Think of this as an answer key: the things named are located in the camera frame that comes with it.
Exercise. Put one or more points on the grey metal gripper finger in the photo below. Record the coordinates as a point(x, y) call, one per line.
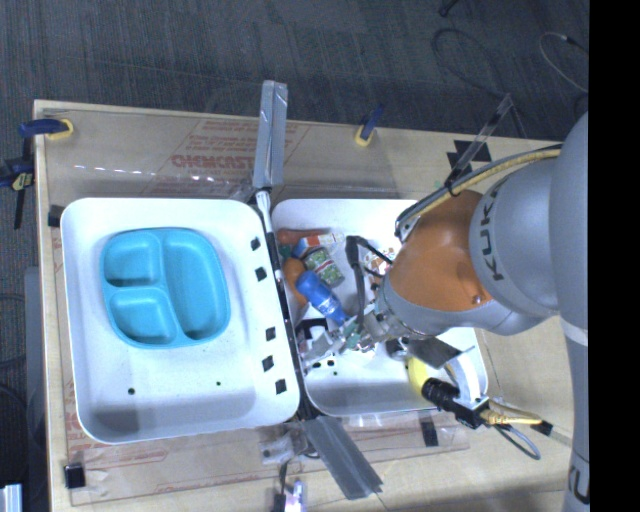
point(336, 341)
point(312, 354)

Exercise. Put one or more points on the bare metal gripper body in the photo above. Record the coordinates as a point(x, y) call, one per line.
point(376, 334)

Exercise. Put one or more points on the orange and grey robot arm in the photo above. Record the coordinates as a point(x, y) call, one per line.
point(520, 240)

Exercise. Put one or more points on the black and white carton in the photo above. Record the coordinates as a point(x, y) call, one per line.
point(307, 327)

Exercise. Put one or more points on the blue plastic bottle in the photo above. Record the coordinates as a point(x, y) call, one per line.
point(320, 295)

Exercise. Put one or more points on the yellow banana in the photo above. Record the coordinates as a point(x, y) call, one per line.
point(416, 372)

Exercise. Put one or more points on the white plastic tray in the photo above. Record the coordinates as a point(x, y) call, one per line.
point(370, 390)
point(165, 385)

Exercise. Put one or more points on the white colourful printed packet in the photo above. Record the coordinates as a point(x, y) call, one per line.
point(376, 260)

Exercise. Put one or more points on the green and white patterned can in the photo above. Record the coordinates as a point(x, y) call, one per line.
point(326, 267)

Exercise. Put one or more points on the orange round toy fruit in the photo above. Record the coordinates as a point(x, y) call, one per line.
point(293, 280)

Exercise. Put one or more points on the blue white orange small carton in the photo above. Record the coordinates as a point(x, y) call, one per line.
point(312, 243)

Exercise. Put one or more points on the blue divided plate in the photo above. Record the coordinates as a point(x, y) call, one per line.
point(195, 270)

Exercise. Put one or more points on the brown cardboard board red print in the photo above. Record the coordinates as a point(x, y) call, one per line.
point(210, 145)

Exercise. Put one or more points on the black cylinder on white bracket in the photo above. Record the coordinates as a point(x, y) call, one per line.
point(462, 387)

